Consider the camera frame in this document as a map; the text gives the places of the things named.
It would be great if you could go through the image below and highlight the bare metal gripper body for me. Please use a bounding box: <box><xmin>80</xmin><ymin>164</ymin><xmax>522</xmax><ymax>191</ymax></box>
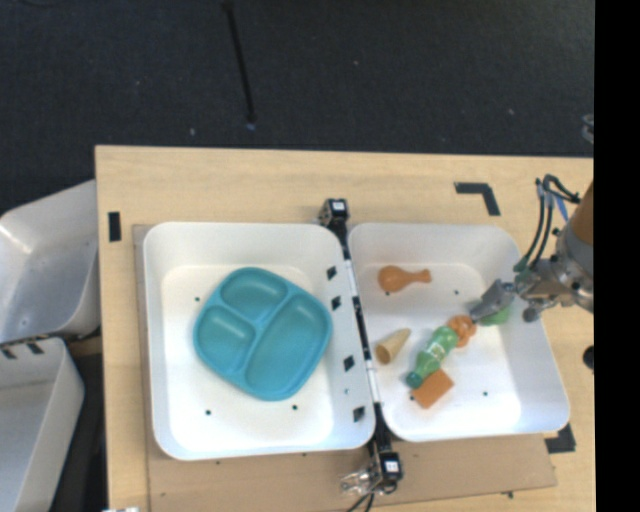
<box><xmin>513</xmin><ymin>255</ymin><xmax>595</xmax><ymax>324</ymax></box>

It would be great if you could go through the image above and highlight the light green round toy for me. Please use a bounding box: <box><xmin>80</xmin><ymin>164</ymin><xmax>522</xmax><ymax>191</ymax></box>
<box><xmin>477</xmin><ymin>303</ymin><xmax>513</xmax><ymax>328</ymax></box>

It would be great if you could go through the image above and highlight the orange lumpy toy food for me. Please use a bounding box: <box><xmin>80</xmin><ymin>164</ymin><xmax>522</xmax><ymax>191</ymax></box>
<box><xmin>445</xmin><ymin>314</ymin><xmax>477</xmax><ymax>350</ymax></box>

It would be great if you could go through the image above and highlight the green plastic bottle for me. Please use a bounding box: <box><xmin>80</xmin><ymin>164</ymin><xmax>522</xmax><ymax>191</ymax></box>
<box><xmin>404</xmin><ymin>324</ymin><xmax>461</xmax><ymax>390</ymax></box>

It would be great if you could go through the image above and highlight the white plastic tray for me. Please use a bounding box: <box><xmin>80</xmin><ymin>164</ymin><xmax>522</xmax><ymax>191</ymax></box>
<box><xmin>142</xmin><ymin>221</ymin><xmax>377</xmax><ymax>462</ymax></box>
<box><xmin>347</xmin><ymin>222</ymin><xmax>572</xmax><ymax>444</ymax></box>

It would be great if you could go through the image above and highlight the orange chicken drumstick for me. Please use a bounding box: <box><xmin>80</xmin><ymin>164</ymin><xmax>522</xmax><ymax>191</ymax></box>
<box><xmin>377</xmin><ymin>265</ymin><xmax>433</xmax><ymax>296</ymax></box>

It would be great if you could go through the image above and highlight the orange square cracker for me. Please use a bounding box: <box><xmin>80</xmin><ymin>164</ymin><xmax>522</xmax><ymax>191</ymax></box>
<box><xmin>410</xmin><ymin>368</ymin><xmax>456</xmax><ymax>410</ymax></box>

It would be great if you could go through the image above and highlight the tan ice cream cone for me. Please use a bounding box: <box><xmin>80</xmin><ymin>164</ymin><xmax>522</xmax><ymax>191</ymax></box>
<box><xmin>374</xmin><ymin>327</ymin><xmax>413</xmax><ymax>365</ymax></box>

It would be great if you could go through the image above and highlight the thin black and white rod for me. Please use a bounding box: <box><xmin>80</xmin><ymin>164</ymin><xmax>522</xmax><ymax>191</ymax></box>
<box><xmin>330</xmin><ymin>218</ymin><xmax>397</xmax><ymax>454</ymax></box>

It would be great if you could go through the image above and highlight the blue divided plate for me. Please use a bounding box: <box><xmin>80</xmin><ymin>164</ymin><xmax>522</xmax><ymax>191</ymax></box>
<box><xmin>192</xmin><ymin>266</ymin><xmax>335</xmax><ymax>403</ymax></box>

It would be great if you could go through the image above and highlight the black block with thin wires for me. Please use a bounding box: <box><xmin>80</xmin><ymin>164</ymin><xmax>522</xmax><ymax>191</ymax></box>
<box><xmin>321</xmin><ymin>198</ymin><xmax>351</xmax><ymax>225</ymax></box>
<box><xmin>370</xmin><ymin>449</ymin><xmax>404</xmax><ymax>485</ymax></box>

